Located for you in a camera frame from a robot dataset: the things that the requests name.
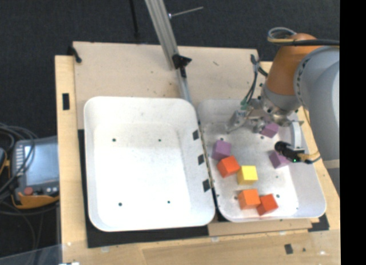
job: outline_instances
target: yellow cube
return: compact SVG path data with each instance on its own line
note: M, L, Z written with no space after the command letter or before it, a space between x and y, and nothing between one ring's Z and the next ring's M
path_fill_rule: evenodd
M238 173L237 179L239 185L252 185L258 181L256 166L241 166Z

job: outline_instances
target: hole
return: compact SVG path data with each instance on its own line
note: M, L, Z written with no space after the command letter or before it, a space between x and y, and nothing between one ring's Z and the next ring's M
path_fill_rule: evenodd
M285 251L286 251L287 255L293 254L293 248L292 248L291 244L286 244L285 245Z
M64 111L70 110L70 97L69 97L69 94L62 94L62 109Z

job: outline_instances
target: black clamp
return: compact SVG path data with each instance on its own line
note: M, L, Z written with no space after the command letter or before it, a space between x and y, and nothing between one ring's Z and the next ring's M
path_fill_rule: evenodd
M181 70L181 76L187 78L187 73L185 71L185 66L189 64L192 59L180 56L178 54L173 55L173 63L176 69Z
M82 62L82 59L79 57L78 52L76 52L76 50L73 46L69 46L67 48L67 55L68 56L75 56L75 60L76 60L77 63Z

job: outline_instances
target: screen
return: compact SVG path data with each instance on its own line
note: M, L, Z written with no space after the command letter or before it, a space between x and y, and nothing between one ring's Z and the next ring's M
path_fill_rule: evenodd
M24 147L26 158L31 146ZM28 186L59 180L57 144L36 144L33 155L27 161Z

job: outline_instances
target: purple cube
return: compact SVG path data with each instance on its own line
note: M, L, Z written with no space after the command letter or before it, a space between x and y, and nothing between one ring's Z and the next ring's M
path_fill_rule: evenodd
M231 155L231 143L218 140L213 145L211 157L215 160L222 160Z
M290 163L286 157L279 154L277 151L272 152L269 156L269 159L272 162L274 168L287 166Z
M276 123L270 123L263 128L261 134L273 138L278 133L279 127Z

